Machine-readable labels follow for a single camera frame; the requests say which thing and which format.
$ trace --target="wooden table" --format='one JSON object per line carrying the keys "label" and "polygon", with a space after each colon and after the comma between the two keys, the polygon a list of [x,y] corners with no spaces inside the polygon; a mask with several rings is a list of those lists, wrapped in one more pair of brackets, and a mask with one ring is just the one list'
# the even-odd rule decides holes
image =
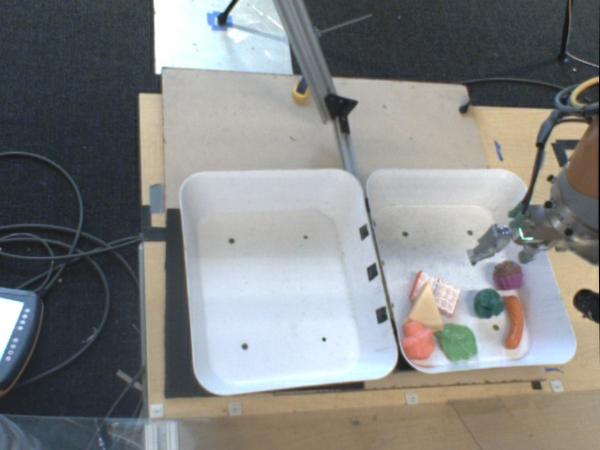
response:
{"label": "wooden table", "polygon": [[[489,168],[510,170],[529,181],[533,142],[549,110],[475,107],[471,112]],[[150,203],[149,188],[165,181],[162,121],[161,95],[140,95],[143,205]],[[581,126],[569,124],[558,127],[553,137],[572,140],[581,133]],[[546,176],[558,170],[549,150],[535,203],[546,199]],[[164,227],[165,214],[152,214],[151,222]],[[180,427],[180,440],[189,445],[184,448],[194,443],[198,448],[398,448],[398,443],[417,448],[560,448],[557,442],[564,441],[557,438],[566,438],[570,426],[578,432],[568,437],[574,439],[569,440],[574,448],[594,442],[586,439],[594,438],[600,409],[598,326],[583,319],[572,302],[581,288],[598,292],[598,268],[571,253],[550,253],[577,337],[577,353],[565,365],[442,375],[396,372],[359,391],[194,398],[165,398],[165,244],[145,242],[142,254],[150,416],[210,419]],[[560,386],[564,391],[557,393]],[[418,405],[411,404],[415,399]],[[232,417],[239,413],[241,418]]]}

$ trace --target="black bracket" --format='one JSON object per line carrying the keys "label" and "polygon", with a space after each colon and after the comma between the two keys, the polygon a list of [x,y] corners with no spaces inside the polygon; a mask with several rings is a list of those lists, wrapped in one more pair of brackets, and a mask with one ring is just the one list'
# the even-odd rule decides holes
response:
{"label": "black bracket", "polygon": [[348,123],[348,115],[354,109],[358,102],[349,98],[340,97],[339,95],[329,94],[325,97],[325,105],[331,118],[339,120],[341,132],[350,134],[350,125]]}

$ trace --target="yellow cable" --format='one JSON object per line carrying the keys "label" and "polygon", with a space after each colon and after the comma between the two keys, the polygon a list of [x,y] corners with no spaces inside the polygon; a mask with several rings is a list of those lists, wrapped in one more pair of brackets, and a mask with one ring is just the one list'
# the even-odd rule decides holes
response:
{"label": "yellow cable", "polygon": [[597,85],[599,80],[600,80],[599,77],[592,77],[589,80],[586,80],[584,83],[582,83],[575,90],[573,90],[573,92],[571,92],[571,97],[569,97],[569,105],[571,105],[572,107],[583,107],[583,106],[585,106],[585,103],[582,103],[582,102],[580,102],[578,100],[579,96],[583,92],[585,92],[588,88],[591,88],[594,85]]}

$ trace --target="toy sausage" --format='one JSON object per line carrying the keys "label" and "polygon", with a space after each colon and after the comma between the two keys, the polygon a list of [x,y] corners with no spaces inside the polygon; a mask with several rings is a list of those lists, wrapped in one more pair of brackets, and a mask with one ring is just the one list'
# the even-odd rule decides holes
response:
{"label": "toy sausage", "polygon": [[513,295],[504,298],[504,307],[510,319],[508,335],[504,345],[507,349],[513,350],[518,347],[518,344],[523,337],[523,307]]}

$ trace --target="black carpet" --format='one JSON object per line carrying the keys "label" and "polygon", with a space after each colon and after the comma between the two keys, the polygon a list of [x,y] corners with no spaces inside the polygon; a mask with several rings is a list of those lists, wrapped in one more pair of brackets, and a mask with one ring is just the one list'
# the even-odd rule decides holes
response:
{"label": "black carpet", "polygon": [[[597,74],[557,61],[566,0],[306,1],[320,29],[373,14],[322,37],[335,75],[567,85]],[[575,1],[571,52],[597,62],[598,22],[598,0]],[[35,152],[62,164],[81,188],[84,229],[107,241],[141,230],[137,96],[159,91],[153,47],[153,0],[0,0],[0,152]],[[474,104],[496,106],[549,107],[554,95],[508,84],[471,92]],[[69,187],[38,163],[0,160],[0,190],[0,226],[75,225]],[[122,253],[137,265],[135,247]],[[125,387],[116,371],[140,368],[135,284],[115,259],[97,261],[111,284],[106,328],[71,366],[0,398],[0,413],[101,416]],[[0,286],[43,268],[0,259]],[[77,351],[93,335],[102,302],[94,272],[83,262],[69,267],[46,298],[40,342],[23,378]],[[138,399],[130,392],[115,414],[130,416]]]}

